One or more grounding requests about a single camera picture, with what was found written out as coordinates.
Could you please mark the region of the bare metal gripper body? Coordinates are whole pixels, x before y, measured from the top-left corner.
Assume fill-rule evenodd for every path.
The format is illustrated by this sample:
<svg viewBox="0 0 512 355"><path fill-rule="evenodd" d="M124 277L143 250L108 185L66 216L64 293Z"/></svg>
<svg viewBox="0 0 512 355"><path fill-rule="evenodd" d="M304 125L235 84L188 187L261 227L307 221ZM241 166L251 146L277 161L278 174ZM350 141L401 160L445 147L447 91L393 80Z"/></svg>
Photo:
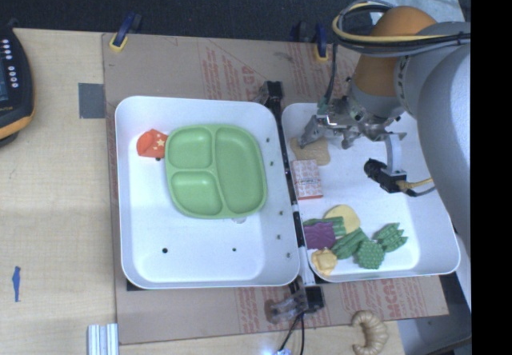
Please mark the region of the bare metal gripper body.
<svg viewBox="0 0 512 355"><path fill-rule="evenodd" d="M392 132L386 128L399 119L405 109L397 99L370 99L359 101L355 97L342 97L318 103L317 117L323 120L323 137L342 135L346 130L359 133L372 142L383 142Z"/></svg>

